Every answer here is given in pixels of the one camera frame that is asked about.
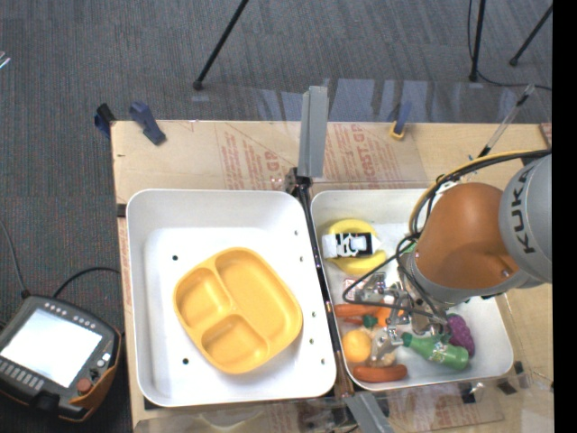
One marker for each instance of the purple grapes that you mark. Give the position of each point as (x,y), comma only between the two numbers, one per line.
(462,332)

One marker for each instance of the yellow banana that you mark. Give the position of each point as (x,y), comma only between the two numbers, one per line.
(360,266)

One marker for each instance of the black and white carton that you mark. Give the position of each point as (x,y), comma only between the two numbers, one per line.
(345,244)

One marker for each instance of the green bottle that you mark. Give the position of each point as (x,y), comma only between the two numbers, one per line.
(444,353)

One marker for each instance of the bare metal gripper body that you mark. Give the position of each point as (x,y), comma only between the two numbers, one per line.
(417,316)

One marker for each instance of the white packet with red print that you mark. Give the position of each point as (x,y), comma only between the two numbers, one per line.
(350,284)

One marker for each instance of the orange carrot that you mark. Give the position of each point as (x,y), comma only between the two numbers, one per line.
(351,310)

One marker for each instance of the brown cardboard board red print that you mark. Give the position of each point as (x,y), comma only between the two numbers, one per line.
(189,156)

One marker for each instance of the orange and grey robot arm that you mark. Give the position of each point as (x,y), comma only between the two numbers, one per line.
(469,237)

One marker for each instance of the red sausage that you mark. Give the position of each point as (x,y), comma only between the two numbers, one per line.
(378,373)

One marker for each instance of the white plastic tray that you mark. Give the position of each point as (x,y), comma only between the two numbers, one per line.
(489,341)
(234,214)

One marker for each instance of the yellow orange ball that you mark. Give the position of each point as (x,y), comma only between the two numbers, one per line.
(356,345)

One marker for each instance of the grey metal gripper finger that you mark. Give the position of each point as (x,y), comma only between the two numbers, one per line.
(376,292)
(387,340)

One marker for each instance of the yellow divided plate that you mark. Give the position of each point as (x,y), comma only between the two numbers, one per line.
(243,305)

